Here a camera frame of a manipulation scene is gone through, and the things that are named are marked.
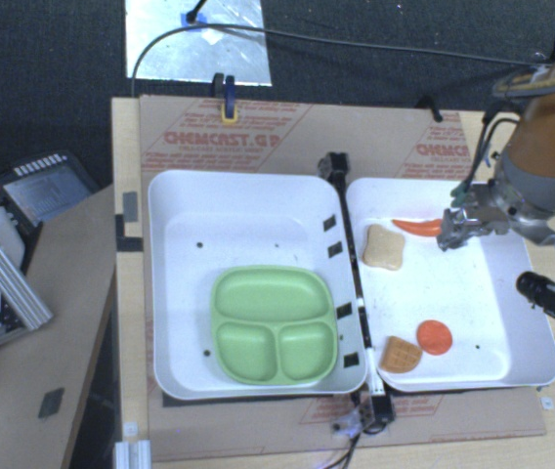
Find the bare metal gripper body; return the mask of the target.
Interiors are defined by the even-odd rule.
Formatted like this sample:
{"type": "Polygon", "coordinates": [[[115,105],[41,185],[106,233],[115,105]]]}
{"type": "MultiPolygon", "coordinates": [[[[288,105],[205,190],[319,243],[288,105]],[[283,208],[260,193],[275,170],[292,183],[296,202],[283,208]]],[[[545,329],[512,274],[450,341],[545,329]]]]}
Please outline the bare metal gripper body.
{"type": "Polygon", "coordinates": [[[473,236],[515,232],[521,236],[546,236],[546,212],[503,182],[473,184],[458,210],[458,220],[473,219],[473,236]]]}

